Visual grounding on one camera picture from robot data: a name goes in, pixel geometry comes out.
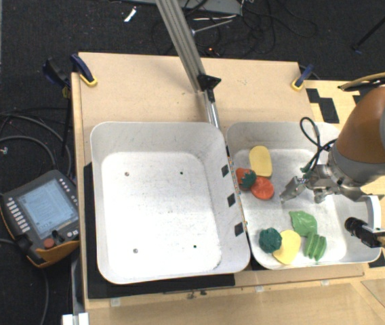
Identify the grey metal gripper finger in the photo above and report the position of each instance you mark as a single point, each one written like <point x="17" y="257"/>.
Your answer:
<point x="292" y="188"/>
<point x="320" y="196"/>

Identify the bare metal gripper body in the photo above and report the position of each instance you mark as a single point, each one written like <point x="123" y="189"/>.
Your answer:
<point x="328" y="179"/>

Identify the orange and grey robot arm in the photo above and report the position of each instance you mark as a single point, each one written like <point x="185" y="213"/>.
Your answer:
<point x="365" y="130"/>

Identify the orange round slice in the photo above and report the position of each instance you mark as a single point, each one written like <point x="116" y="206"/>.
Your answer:
<point x="263" y="189"/>

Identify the white plastic tray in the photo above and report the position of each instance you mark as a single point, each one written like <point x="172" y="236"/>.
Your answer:
<point x="274" y="212"/>
<point x="162" y="208"/>

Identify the green lettuce leaf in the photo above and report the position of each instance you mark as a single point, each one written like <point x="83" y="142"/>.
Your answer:
<point x="303" y="222"/>

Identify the yellow oval slice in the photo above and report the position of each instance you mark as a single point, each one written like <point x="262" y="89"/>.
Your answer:
<point x="289" y="247"/>
<point x="261" y="161"/>

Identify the red strawberry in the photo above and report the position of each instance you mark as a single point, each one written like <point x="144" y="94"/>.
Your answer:
<point x="245" y="178"/>

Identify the green sliced vegetable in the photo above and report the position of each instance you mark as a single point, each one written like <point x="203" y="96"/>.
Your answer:
<point x="315" y="247"/>

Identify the dark green broccoli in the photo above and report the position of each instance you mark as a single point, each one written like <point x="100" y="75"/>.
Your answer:
<point x="269" y="240"/>

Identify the pale wood board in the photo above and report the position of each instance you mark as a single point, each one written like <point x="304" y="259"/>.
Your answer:
<point x="138" y="93"/>

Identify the black cylinder on white bracket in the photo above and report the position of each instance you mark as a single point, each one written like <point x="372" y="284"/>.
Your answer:
<point x="362" y="230"/>

